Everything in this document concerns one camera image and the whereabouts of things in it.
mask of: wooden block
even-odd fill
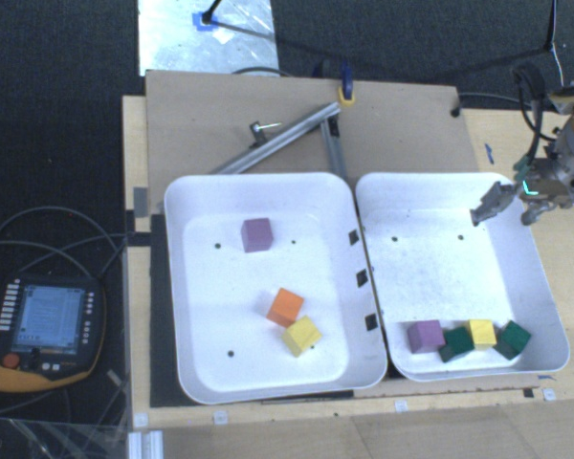
[[[268,218],[247,219],[240,229],[242,245],[246,253],[266,251],[272,245],[274,237]]]
[[[494,348],[506,359],[511,361],[520,354],[531,334],[518,326],[514,321],[508,321],[506,326],[497,335],[497,345]]]
[[[487,350],[497,343],[496,330],[491,320],[470,319],[467,328],[476,350]]]
[[[442,328],[437,319],[417,321],[408,328],[408,342],[410,352],[413,354],[425,354],[436,352],[446,344]]]
[[[444,339],[447,341],[447,344],[439,350],[440,358],[443,362],[448,362],[458,356],[464,356],[475,349],[468,330],[463,326],[444,332]]]
[[[303,297],[280,288],[266,318],[287,328],[293,325],[296,319],[298,319],[299,309],[303,303]]]
[[[282,335],[283,341],[295,357],[312,347],[321,338],[321,333],[309,317],[302,317]]]

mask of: yellow cube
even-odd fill
[[[312,347],[321,338],[321,333],[309,317],[301,317],[287,328],[282,335],[283,341],[295,357]]]
[[[468,331],[476,350],[487,350],[497,343],[494,324],[489,319],[470,319]]]

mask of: screw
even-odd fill
[[[254,122],[253,124],[251,124],[251,130],[254,133],[258,133],[259,131],[263,131],[264,129],[270,129],[271,127],[279,127],[280,125],[282,125],[282,122],[275,122],[273,124],[266,124],[264,126],[262,126],[259,122]]]

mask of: purple cube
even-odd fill
[[[408,328],[408,341],[410,351],[413,354],[425,354],[435,352],[445,345],[440,321],[430,319],[428,321],[417,321]]]
[[[274,239],[268,218],[247,219],[242,224],[240,234],[246,253],[268,250]]]

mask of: orange cube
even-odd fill
[[[280,288],[266,318],[287,328],[298,319],[299,308],[303,303],[303,297]]]

